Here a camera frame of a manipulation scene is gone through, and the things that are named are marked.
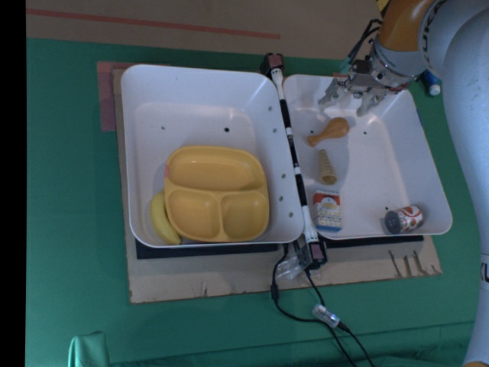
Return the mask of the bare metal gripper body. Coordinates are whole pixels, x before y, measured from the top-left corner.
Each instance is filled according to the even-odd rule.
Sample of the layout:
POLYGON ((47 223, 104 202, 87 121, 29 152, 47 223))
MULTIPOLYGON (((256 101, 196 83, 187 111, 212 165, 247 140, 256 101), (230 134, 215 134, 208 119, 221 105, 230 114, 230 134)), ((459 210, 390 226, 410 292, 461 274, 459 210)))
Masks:
POLYGON ((355 60, 345 74, 336 77, 337 86, 357 97, 397 94, 410 86, 411 76, 393 70, 378 58, 355 60))

